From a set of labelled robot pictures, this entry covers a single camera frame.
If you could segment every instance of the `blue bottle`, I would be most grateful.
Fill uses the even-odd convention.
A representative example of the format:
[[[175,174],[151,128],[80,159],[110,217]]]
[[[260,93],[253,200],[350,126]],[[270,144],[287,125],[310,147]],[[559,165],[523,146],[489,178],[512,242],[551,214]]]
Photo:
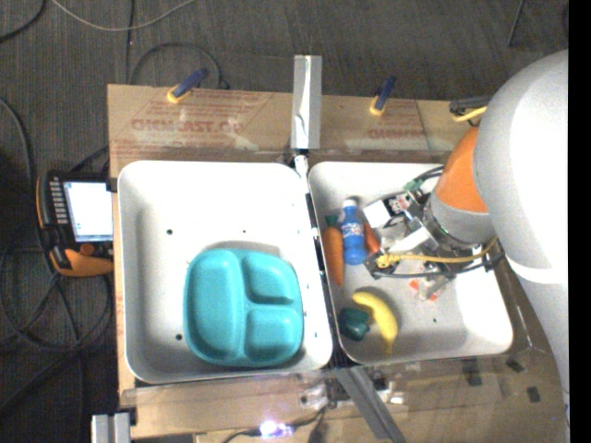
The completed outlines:
[[[365,235],[363,222],[357,217],[357,203],[348,198],[343,202],[343,212],[341,231],[343,232],[344,262],[350,266],[363,264],[366,259]]]

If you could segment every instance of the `light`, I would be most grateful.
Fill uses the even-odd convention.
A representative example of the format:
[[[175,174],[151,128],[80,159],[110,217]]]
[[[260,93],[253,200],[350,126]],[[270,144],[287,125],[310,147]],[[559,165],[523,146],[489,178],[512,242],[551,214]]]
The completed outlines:
[[[276,424],[273,420],[263,422],[259,427],[260,436],[263,438],[290,437],[294,434],[294,428],[286,424]]]

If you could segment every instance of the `floor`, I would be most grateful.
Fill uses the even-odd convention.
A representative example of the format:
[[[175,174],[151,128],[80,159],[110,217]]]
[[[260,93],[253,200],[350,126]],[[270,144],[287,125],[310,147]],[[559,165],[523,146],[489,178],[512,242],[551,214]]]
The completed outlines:
[[[569,0],[525,0],[511,44],[520,0],[197,0],[164,14],[186,1],[0,0],[0,270],[13,314],[0,313],[0,441],[90,441],[90,416],[117,410],[111,285],[50,282],[32,194],[50,168],[95,152],[84,168],[107,165],[107,84],[169,87],[205,66],[203,87],[289,92],[294,54],[320,54],[326,94],[371,96],[394,74],[393,97],[448,101],[490,95],[569,46]],[[10,323],[22,330],[45,295],[34,333],[19,336]],[[547,355],[532,358],[537,386],[555,384]],[[527,423],[491,415],[486,428]],[[426,432],[416,441],[469,441]]]

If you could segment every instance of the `bottle label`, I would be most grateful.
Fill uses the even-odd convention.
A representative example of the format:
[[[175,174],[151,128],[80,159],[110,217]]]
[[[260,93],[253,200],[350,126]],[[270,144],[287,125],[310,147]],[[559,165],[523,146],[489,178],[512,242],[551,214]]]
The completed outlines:
[[[347,223],[343,225],[343,238],[347,236],[362,236],[363,225],[361,223]]]

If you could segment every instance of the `white tray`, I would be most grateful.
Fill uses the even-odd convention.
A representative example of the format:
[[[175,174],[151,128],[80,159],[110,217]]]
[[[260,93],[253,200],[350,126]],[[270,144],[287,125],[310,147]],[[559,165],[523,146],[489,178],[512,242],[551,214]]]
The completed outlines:
[[[326,227],[325,215],[338,212],[345,198],[356,197],[363,208],[366,203],[404,190],[405,183],[434,166],[376,162],[315,165],[308,179],[320,229]],[[399,334],[392,355],[383,353],[375,324],[362,341],[339,335],[347,355],[360,364],[498,354],[513,342],[511,321],[492,271],[475,269],[459,274],[437,300],[422,302],[416,299],[408,280],[375,281],[365,266],[345,266],[344,286],[330,285],[334,315],[338,317],[343,307],[357,307],[351,295],[366,287],[373,288],[395,311]]]
[[[134,162],[118,180],[127,363],[172,383],[320,368],[332,353],[308,207],[297,174],[273,163]],[[297,274],[305,312],[300,352],[273,369],[205,363],[183,337],[187,265],[213,247],[273,253]]]

